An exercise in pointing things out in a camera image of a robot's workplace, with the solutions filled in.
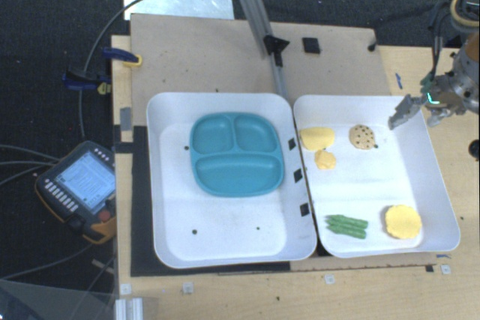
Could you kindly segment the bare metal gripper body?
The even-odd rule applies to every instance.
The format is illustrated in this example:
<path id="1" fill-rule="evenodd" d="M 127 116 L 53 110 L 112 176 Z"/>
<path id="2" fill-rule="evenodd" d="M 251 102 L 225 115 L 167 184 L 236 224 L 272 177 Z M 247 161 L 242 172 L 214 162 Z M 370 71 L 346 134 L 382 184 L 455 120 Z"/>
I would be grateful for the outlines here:
<path id="1" fill-rule="evenodd" d="M 449 113 L 479 113 L 479 63 L 455 61 L 450 71 L 436 76 L 427 93 L 427 104 Z"/>

